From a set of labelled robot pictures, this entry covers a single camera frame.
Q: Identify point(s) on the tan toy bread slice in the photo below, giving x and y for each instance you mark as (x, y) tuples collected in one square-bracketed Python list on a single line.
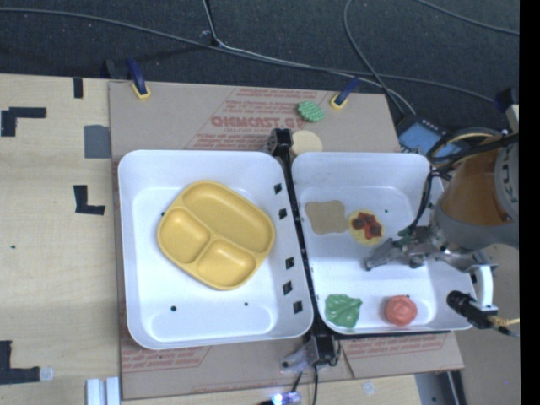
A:
[(325, 217)]

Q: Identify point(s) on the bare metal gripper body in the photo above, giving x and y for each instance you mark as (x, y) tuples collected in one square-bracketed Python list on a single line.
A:
[(424, 247)]

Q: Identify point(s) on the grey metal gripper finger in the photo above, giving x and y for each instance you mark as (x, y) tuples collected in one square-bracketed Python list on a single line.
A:
[(379, 259), (391, 243)]

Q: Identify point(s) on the green toy lettuce leaf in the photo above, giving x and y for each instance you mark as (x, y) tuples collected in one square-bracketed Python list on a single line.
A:
[(342, 310)]

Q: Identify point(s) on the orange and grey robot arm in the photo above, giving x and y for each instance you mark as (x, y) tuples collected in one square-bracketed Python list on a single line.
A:
[(472, 192)]

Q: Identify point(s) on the black cylinder on white bracket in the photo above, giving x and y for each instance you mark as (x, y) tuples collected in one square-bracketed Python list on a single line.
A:
[(464, 306)]

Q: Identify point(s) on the green dotted toy biscuit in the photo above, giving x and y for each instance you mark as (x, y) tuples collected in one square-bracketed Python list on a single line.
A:
[(311, 111)]

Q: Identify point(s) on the thin black rod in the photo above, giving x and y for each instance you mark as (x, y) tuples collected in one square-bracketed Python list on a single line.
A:
[(300, 234)]

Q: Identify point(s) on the yellow toy pizza red toppings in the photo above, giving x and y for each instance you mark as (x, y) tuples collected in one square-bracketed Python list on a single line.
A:
[(366, 228)]

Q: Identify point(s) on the orange round toy food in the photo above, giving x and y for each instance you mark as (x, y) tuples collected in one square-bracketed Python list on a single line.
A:
[(400, 310)]

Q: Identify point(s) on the beige round toy biscuit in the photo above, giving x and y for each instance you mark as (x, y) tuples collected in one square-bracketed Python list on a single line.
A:
[(308, 142)]

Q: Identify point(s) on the white plastic tray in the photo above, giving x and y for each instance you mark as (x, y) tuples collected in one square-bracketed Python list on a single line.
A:
[(363, 277), (211, 319)]

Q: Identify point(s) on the yellow divided plate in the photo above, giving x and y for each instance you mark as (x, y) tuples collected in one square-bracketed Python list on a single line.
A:
[(219, 230)]

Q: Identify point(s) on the brown cardboard board red print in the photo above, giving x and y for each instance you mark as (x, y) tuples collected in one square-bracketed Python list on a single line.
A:
[(253, 112)]

